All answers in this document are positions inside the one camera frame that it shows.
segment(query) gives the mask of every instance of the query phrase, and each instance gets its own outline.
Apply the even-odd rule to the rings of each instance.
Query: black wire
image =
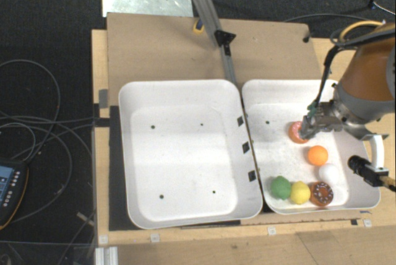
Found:
[[[44,132],[46,132],[46,130],[45,130],[45,129],[42,129],[42,128],[36,128],[36,127],[33,127],[33,126],[31,126],[31,128],[32,128],[32,129],[36,129],[36,130],[38,130],[38,131],[44,131]],[[35,215],[35,214],[37,214],[37,213],[43,211],[44,209],[46,209],[46,208],[49,207],[50,205],[52,205],[52,203],[54,203],[55,200],[57,200],[57,198],[59,198],[59,197],[62,195],[62,193],[66,190],[67,186],[68,186],[69,183],[70,183],[71,176],[72,176],[72,170],[73,170],[73,159],[72,159],[72,155],[71,155],[71,153],[70,153],[70,150],[69,150],[69,148],[67,147],[67,145],[65,144],[65,142],[64,142],[59,136],[55,135],[55,134],[52,133],[52,132],[49,132],[49,135],[52,135],[59,143],[61,143],[61,145],[64,147],[64,149],[65,149],[65,151],[66,151],[66,154],[67,154],[67,157],[68,157],[68,159],[69,159],[69,173],[68,173],[68,175],[67,175],[66,182],[65,182],[65,184],[62,186],[62,188],[56,193],[55,197],[52,198],[52,200],[50,200],[50,202],[46,203],[46,204],[45,204],[44,206],[42,206],[41,208],[39,208],[39,209],[37,209],[37,210],[35,210],[35,211],[33,211],[33,212],[27,214],[27,215],[24,215],[23,217],[19,217],[18,219],[14,219],[14,220],[11,222],[12,224],[13,224],[13,223],[16,223],[16,222],[19,222],[19,221],[22,221],[22,220],[24,220],[24,219],[26,219],[26,218],[29,218],[29,217],[31,217],[31,216],[33,216],[33,215]]]
[[[88,249],[86,255],[85,255],[85,259],[89,259],[91,257],[91,255],[93,254],[93,251],[95,249],[95,231],[92,231],[89,239],[88,239],[88,244],[87,247],[83,246],[84,248]],[[79,264],[79,261],[82,257],[82,253],[79,255],[79,257],[77,259],[74,259],[73,261],[77,264]]]
[[[78,229],[78,231],[75,233],[75,235],[73,236],[72,240],[70,241],[70,243],[68,244],[68,246],[66,247],[66,249],[64,250],[62,256],[60,257],[57,265],[61,265],[65,255],[67,254],[67,251],[69,251],[70,247],[72,246],[73,242],[75,241],[75,239],[80,235],[81,231],[85,228],[85,226],[91,221],[92,217],[95,215],[95,210],[90,214],[90,216],[87,218],[87,220],[85,220],[85,222],[81,225],[81,227]]]
[[[338,37],[336,37],[337,34],[340,33],[340,30],[337,30],[333,32],[330,36],[330,41],[339,47],[349,49],[349,48],[354,48],[357,46],[365,45],[368,43],[372,43],[375,41],[380,41],[380,40],[386,40],[388,38],[392,38],[395,36],[395,29],[389,29],[389,30],[383,30],[380,32],[373,31],[371,33],[367,33],[362,36],[358,36],[356,38],[352,38],[351,40],[346,40],[346,41],[340,41]]]
[[[62,136],[63,134],[67,134],[67,133],[73,133],[73,135],[79,139],[79,141],[82,143],[82,145],[85,147],[85,149],[87,150],[89,156],[91,156],[92,158],[92,153],[91,150],[89,149],[88,145],[81,139],[81,137],[76,134],[74,131],[76,129],[82,129],[82,128],[91,128],[92,124],[84,124],[84,125],[80,125],[80,126],[76,126],[75,128],[69,129],[67,131],[63,131],[62,133],[59,134],[55,134],[56,136]],[[50,137],[49,139],[47,139],[47,142],[52,141],[55,137]],[[21,153],[17,154],[18,156],[22,155],[23,153],[28,152],[30,149],[25,149],[23,150]]]
[[[317,94],[317,97],[314,100],[314,106],[315,108],[318,106],[320,100],[321,100],[321,96],[322,96],[322,92],[323,92],[323,88],[324,85],[326,83],[327,78],[329,77],[330,74],[330,66],[332,64],[332,61],[334,59],[334,57],[341,51],[343,51],[344,49],[338,47],[338,46],[334,46],[332,49],[329,50],[329,52],[327,53],[327,56],[325,58],[324,61],[324,71],[323,71],[323,75],[322,75],[322,80],[321,80],[321,86],[319,87],[319,93]]]
[[[53,81],[54,84],[55,84],[56,93],[57,93],[57,95],[58,95],[58,96],[57,96],[56,111],[55,111],[55,115],[54,115],[54,119],[53,119],[53,121],[56,121],[57,118],[58,118],[58,115],[59,115],[59,110],[60,110],[60,108],[61,108],[61,89],[59,88],[59,84],[58,84],[58,82],[56,81],[54,75],[51,73],[51,71],[49,71],[47,68],[45,68],[42,64],[36,63],[35,61],[26,60],[26,59],[14,59],[14,60],[6,61],[5,63],[0,64],[0,68],[6,66],[6,65],[8,65],[8,64],[14,64],[14,63],[27,63],[27,64],[33,64],[33,65],[35,65],[35,66],[40,67],[42,70],[44,70],[44,71],[51,77],[52,81]],[[4,116],[9,116],[7,113],[5,113],[5,112],[3,112],[3,111],[0,111],[0,113],[3,114]],[[44,141],[46,141],[47,138],[50,136],[50,133],[51,133],[51,131],[53,130],[53,128],[54,128],[54,124],[52,124],[52,125],[49,127],[48,131],[46,132],[45,137],[44,137]],[[36,151],[34,151],[34,153],[31,155],[30,158],[33,158],[34,156],[36,156],[36,154],[40,151],[40,149],[43,147],[43,145],[44,145],[44,144],[41,144],[41,146],[39,146],[39,147],[36,149]]]
[[[11,262],[11,258],[8,254],[3,254],[0,256],[0,261],[1,261],[1,265],[8,265],[8,264],[10,264],[9,262]]]
[[[0,243],[10,243],[14,245],[68,245],[68,243],[53,243],[53,242],[32,242],[32,241],[6,241],[6,240],[0,240]],[[90,246],[90,243],[76,243],[75,246]]]
[[[22,121],[22,120],[25,119],[25,118],[28,118],[28,119],[38,119],[38,120],[42,121],[42,124],[45,124],[46,121],[50,121],[50,120],[47,120],[47,119],[44,119],[44,118],[39,118],[39,117],[37,117],[37,116],[25,116],[25,115],[22,115],[22,116],[15,116],[15,118],[18,119],[19,121]],[[73,134],[73,135],[81,142],[81,144],[85,147],[85,149],[87,150],[88,154],[89,154],[90,156],[92,156],[91,150],[89,149],[88,145],[84,142],[84,140],[83,140],[77,133],[74,132],[74,130],[77,129],[77,128],[92,127],[92,126],[93,126],[93,123],[92,123],[92,124],[81,125],[81,126],[78,126],[77,128],[74,128],[74,129],[71,129],[71,128],[69,128],[69,127],[63,125],[63,124],[59,124],[59,123],[56,123],[56,124],[57,124],[58,126],[60,126],[61,128],[65,129],[66,131],[68,131],[69,133]],[[46,141],[42,141],[42,142],[38,143],[37,145],[42,146],[42,144],[44,144],[45,142],[46,142]],[[21,156],[23,153],[26,153],[28,150],[29,150],[29,149],[23,150],[21,153],[15,155],[12,159],[14,159],[14,158],[16,158],[16,157],[18,157],[18,156]]]
[[[33,137],[33,143],[32,143],[31,148],[29,148],[30,149],[30,153],[24,159],[22,159],[22,161],[25,162],[26,160],[28,160],[30,158],[30,156],[33,154],[33,151],[35,150],[35,147],[36,147],[36,135],[32,131],[32,129],[29,128],[27,125],[25,125],[23,123],[18,123],[18,122],[11,122],[11,123],[0,125],[0,129],[2,129],[2,128],[24,128],[24,129],[27,129],[29,131],[29,133]],[[19,155],[20,155],[20,153],[15,155],[12,159],[17,158]]]
[[[7,243],[7,246],[14,252],[14,254],[25,264],[25,260],[21,257],[21,255],[17,252],[15,248],[12,247],[10,243]]]
[[[284,20],[284,23],[292,22],[294,20],[308,19],[308,18],[311,18],[311,17],[326,17],[326,16],[329,16],[329,17],[345,17],[345,18],[348,18],[348,19],[355,19],[355,20],[368,20],[368,19],[365,19],[364,17],[354,16],[354,15],[333,14],[333,13],[317,13],[317,14],[308,14],[308,15],[292,17],[291,19]]]
[[[36,118],[36,119],[41,119],[41,121],[29,121],[27,119],[22,119],[22,118]],[[24,115],[13,115],[13,116],[11,116],[11,115],[7,115],[7,116],[0,117],[0,120],[4,120],[4,119],[13,119],[13,120],[19,119],[20,122],[29,123],[29,124],[67,124],[67,123],[94,121],[97,118],[95,118],[94,116],[90,116],[89,118],[67,119],[67,120],[64,120],[64,121],[51,121],[50,119],[39,118],[37,116],[24,116]]]

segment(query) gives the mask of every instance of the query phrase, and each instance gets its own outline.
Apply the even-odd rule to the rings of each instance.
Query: plastic fruit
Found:
[[[334,186],[338,183],[340,172],[338,171],[338,168],[334,164],[327,163],[326,165],[320,167],[319,177],[325,183]]]
[[[277,176],[271,182],[271,192],[276,198],[283,200],[289,198],[291,192],[290,182],[285,177]]]
[[[322,146],[316,145],[309,149],[308,151],[308,162],[316,166],[322,166],[326,163],[329,158],[327,149]]]
[[[297,204],[303,204],[311,197],[311,190],[302,181],[297,181],[291,186],[290,199]]]

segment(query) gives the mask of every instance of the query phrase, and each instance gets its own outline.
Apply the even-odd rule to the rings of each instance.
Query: wooden table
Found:
[[[123,50],[127,50],[128,46],[144,46],[134,43],[133,39],[131,40],[131,35],[136,33],[136,30],[131,34],[126,31],[126,34],[119,36],[118,40],[114,40],[114,37],[109,38],[109,34],[111,32],[113,35],[120,33],[114,31],[117,24],[121,24],[122,28],[125,29],[128,28],[129,23],[141,26],[144,22],[148,22],[147,24],[150,25],[153,24],[153,20],[157,19],[160,25],[163,20],[166,20],[164,17],[147,18],[142,15],[114,15],[114,17],[110,15],[108,30],[94,30],[92,32],[94,102],[100,105],[101,118],[109,117],[108,102],[110,101],[110,104],[116,103],[114,97],[118,92],[108,92],[107,102],[103,102],[103,97],[100,101],[100,94],[107,92],[106,90],[109,87],[111,88],[112,83],[114,88],[118,88],[122,82],[129,82],[130,80],[112,79],[112,77],[121,77],[120,74],[122,74],[122,72],[114,71],[110,72],[109,78],[109,61],[110,64],[114,63],[114,60],[109,59],[111,56],[109,50],[113,51],[114,44],[118,47],[116,41],[122,41],[125,38],[129,45],[123,43],[119,47]],[[186,24],[185,28],[181,29],[183,31],[181,37],[184,37],[185,29],[189,24],[192,26],[194,21],[190,18],[177,18],[173,23]],[[267,59],[268,64],[273,64],[271,70],[267,72],[270,75],[269,78],[276,79],[277,74],[281,75],[282,78],[285,78],[285,75],[290,75],[290,71],[285,71],[285,67],[282,65],[285,58],[282,55],[279,57],[271,56],[271,52],[277,52],[278,43],[282,43],[282,45],[279,45],[282,47],[293,46],[293,42],[285,45],[283,40],[271,42],[268,39],[267,47],[270,48],[264,49],[263,55],[256,57],[257,61],[253,61],[253,63],[243,63],[243,55],[240,51],[249,56],[250,54],[246,53],[246,47],[249,47],[252,53],[255,53],[257,51],[255,46],[262,41],[261,37],[271,34],[274,30],[278,35],[273,36],[275,38],[279,37],[280,29],[284,30],[285,33],[282,37],[285,39],[288,39],[288,33],[291,35],[290,38],[302,38],[308,30],[305,25],[300,24],[263,23],[260,25],[258,22],[238,20],[222,20],[222,24],[228,28],[233,28],[233,30],[229,30],[230,32],[241,29],[240,33],[238,33],[239,31],[236,32],[238,36],[241,33],[243,34],[240,43],[231,46],[231,50],[235,50],[233,57],[236,74],[237,77],[239,75],[239,79],[242,79],[238,86],[243,84],[250,76],[256,77],[256,79],[259,77],[257,75],[258,69],[252,71],[252,68],[260,63],[257,62],[260,59]],[[182,41],[174,35],[174,29],[177,29],[177,26],[173,26],[172,29],[172,34],[163,35],[163,37],[175,37],[174,40],[169,41],[169,44]],[[198,54],[199,48],[205,50],[206,46],[209,46],[205,40],[205,35],[201,37],[203,38],[193,39],[196,43],[195,46],[197,46],[196,54]],[[156,48],[152,47],[153,51],[161,49],[166,54],[166,48],[161,43],[157,43],[156,46]],[[311,70],[306,71],[306,77],[298,71],[291,75],[289,79],[318,79],[319,65],[317,62],[323,62],[330,47],[331,43],[326,39],[311,39],[306,45],[296,46],[293,53],[284,53],[284,55],[297,55],[299,58],[297,61],[302,61],[305,65],[310,64],[311,68]],[[352,55],[353,52],[349,51],[335,58],[332,65],[332,79],[338,80],[340,78]],[[219,68],[220,70],[214,70],[208,78],[218,77],[221,74],[221,66],[220,57],[215,58],[212,68]],[[390,134],[385,141],[385,166],[389,168],[391,177],[395,178],[395,116],[387,115],[381,122],[370,124],[369,129]],[[267,214],[265,216],[261,215],[257,221],[246,221],[236,227],[109,231],[109,128],[95,128],[94,133],[98,245],[118,246],[120,264],[377,264],[386,261],[392,263],[396,258],[394,249],[396,238],[395,194],[387,189],[381,189],[381,201],[377,207],[362,212],[329,211],[293,216]],[[354,220],[356,225],[352,225],[351,220]],[[273,229],[275,229],[276,235],[269,235]],[[160,236],[159,243],[151,243],[152,234]]]

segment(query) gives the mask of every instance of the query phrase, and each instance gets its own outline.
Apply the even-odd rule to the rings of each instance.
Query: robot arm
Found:
[[[351,30],[353,28],[347,27],[340,33],[326,57],[319,94],[308,106],[309,113],[303,118],[299,136],[311,139],[319,132],[344,129],[361,141],[370,141],[372,162],[352,156],[348,165],[370,185],[387,186],[395,191],[394,180],[387,177],[389,171],[383,167],[381,146],[383,149],[382,138],[387,135],[378,135],[366,128],[367,123],[379,121],[383,115],[395,112],[395,24],[381,24],[369,34],[345,40]],[[334,56],[341,50],[356,46],[350,65],[340,82],[333,86],[333,99],[320,102]]]

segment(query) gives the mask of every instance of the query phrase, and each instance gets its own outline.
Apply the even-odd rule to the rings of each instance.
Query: black clamp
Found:
[[[231,56],[230,43],[234,40],[235,37],[235,34],[224,32],[223,30],[217,30],[215,32],[217,44],[220,47],[224,47],[226,56]]]
[[[363,180],[372,187],[383,186],[384,183],[381,181],[380,177],[389,175],[388,169],[379,168],[378,170],[373,170],[371,168],[371,163],[367,159],[357,155],[348,159],[348,166],[358,176],[363,177]]]

